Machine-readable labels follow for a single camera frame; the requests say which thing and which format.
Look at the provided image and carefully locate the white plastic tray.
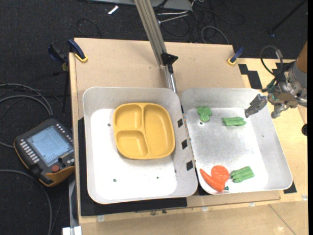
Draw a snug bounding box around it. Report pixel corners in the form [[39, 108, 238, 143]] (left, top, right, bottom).
[[180, 87, 293, 196], [82, 86, 199, 205]]

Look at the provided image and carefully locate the green asparagus bundle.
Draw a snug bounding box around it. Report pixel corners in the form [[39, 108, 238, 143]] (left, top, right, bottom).
[[229, 165, 255, 184], [222, 116, 247, 127]]

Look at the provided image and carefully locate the orange round slice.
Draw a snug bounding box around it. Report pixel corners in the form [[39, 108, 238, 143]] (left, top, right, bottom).
[[210, 164, 230, 183]]

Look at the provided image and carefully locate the thin rod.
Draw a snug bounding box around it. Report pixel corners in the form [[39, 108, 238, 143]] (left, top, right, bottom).
[[182, 114, 197, 167]]

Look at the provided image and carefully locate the pale brown flat board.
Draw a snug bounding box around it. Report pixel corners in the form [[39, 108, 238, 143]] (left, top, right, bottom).
[[73, 37, 281, 224]]

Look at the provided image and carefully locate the green broccoli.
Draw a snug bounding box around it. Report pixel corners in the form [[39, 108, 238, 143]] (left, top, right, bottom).
[[197, 106, 213, 123]]

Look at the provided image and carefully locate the orange carrot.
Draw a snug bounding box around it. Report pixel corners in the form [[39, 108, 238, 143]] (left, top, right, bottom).
[[199, 168, 229, 193]]

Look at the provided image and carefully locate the yellow divided plate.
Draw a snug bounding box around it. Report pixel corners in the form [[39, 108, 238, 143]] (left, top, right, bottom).
[[112, 102, 176, 160]]

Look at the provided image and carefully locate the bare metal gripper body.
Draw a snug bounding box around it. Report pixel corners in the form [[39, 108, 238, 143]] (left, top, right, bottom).
[[267, 75, 308, 109]]

